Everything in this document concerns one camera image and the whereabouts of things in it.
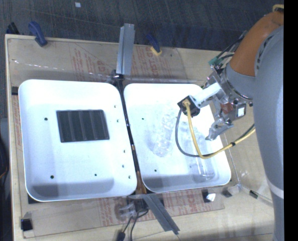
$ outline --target gray carpet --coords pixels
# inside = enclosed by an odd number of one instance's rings
[[[0,121],[7,117],[5,47],[14,22],[28,35],[36,21],[46,37],[118,42],[123,23],[136,44],[152,34],[161,46],[222,50],[284,0],[0,0]]]

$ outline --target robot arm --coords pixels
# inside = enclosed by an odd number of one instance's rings
[[[188,96],[178,103],[185,114],[192,109],[193,116],[201,107],[214,103],[216,120],[208,140],[231,128],[234,120],[246,114],[247,105],[253,105],[259,150],[274,207],[274,241],[284,241],[283,20],[283,6],[274,6],[273,12],[261,18],[234,48],[235,54],[225,68],[221,57],[212,61],[213,72],[202,90],[206,95]]]
[[[243,33],[234,44],[209,62],[213,72],[199,94],[189,95],[178,103],[183,113],[187,114],[183,105],[183,101],[187,99],[190,102],[191,116],[196,116],[202,107],[213,102],[216,120],[210,127],[206,140],[214,140],[232,128],[233,121],[243,117],[248,106],[253,106],[256,54],[266,38],[281,25],[283,13],[275,8],[261,18],[247,34]]]

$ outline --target metal bracket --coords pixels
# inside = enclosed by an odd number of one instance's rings
[[[134,25],[124,23],[120,30],[117,74],[131,75],[134,36]]]
[[[173,233],[178,235],[178,231],[180,231],[180,229],[175,224],[167,210],[164,208],[163,204],[156,196],[156,194],[142,195],[142,198],[152,210],[154,216],[156,217],[164,231],[172,230]]]

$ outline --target clear plastic object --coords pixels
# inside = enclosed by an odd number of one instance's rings
[[[194,127],[193,130],[197,138],[197,143],[202,149],[202,153],[204,153],[204,150],[206,150],[204,149],[206,146],[205,136],[200,133],[196,127]],[[188,130],[187,123],[180,122],[179,132],[182,136],[183,150],[188,154],[196,155],[197,152],[194,148],[191,133]],[[212,158],[203,160],[199,157],[186,156],[185,159],[194,182],[205,182],[214,178],[215,172],[212,165]]]
[[[175,128],[175,118],[171,113],[163,115],[161,125],[157,129],[157,139],[153,147],[153,153],[164,157],[172,153],[172,133]]]

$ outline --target wooden table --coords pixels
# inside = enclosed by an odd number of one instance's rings
[[[74,222],[58,222],[65,225],[67,232],[46,235],[42,233],[37,235],[33,230],[26,231],[24,234],[21,230],[21,219],[25,217],[25,211],[36,214],[36,207],[28,205],[27,198],[23,195],[23,161],[18,156],[21,152],[19,151],[21,139],[18,133],[20,122],[16,116],[17,108],[14,107],[17,100],[17,96],[14,95],[16,87],[30,78],[79,81],[96,81],[96,78],[100,78],[98,80],[101,81],[108,71],[116,67],[117,61],[118,44],[115,43],[55,38],[47,40],[48,49],[52,51],[51,55],[45,55],[46,48],[39,48],[32,36],[7,34],[5,38],[13,238],[16,241],[24,239],[115,240],[117,232],[125,226],[124,224],[70,231],[70,225],[74,225]],[[203,84],[211,73],[208,61],[218,54],[217,51],[162,48],[163,61],[155,61],[154,64],[148,55],[142,53],[143,51],[149,51],[149,47],[137,45],[134,48],[136,56],[133,68],[136,74],[142,77],[147,74],[145,77],[150,77],[159,72],[159,65],[164,65],[164,70],[171,70],[170,74],[174,73],[179,81],[187,79],[199,85]],[[147,60],[147,68],[143,68],[143,65],[137,61],[141,56],[143,58],[140,58],[140,62],[143,64],[143,60]],[[249,110],[243,119],[235,122],[234,128],[223,135],[223,142],[227,139],[231,141],[241,135],[252,123],[253,113]],[[246,240],[244,236],[248,236],[248,240],[271,240],[273,208],[256,135],[231,148],[227,154],[232,161],[234,181],[237,182],[233,188],[240,192],[228,198],[222,197],[224,208],[174,216],[173,220],[180,228],[178,236],[171,231],[164,232],[155,219],[138,222],[133,231],[133,240]],[[250,195],[250,190],[253,191],[252,194],[258,195],[256,199],[255,195]],[[66,202],[57,202],[57,207],[65,205]]]

